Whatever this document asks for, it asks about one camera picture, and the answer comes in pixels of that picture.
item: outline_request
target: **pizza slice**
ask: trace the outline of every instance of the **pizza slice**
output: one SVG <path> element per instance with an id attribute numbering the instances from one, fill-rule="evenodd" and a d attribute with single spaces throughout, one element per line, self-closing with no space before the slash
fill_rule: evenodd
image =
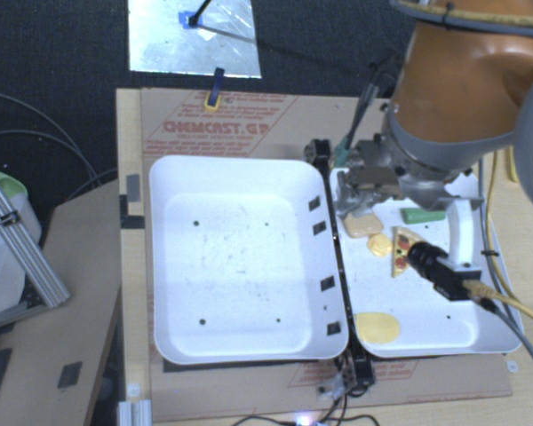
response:
<path id="1" fill-rule="evenodd" d="M 394 228 L 394 245 L 393 245 L 393 277 L 401 275 L 407 268 L 407 260 L 410 247 L 423 238 L 417 233 L 406 227 L 396 226 Z"/>

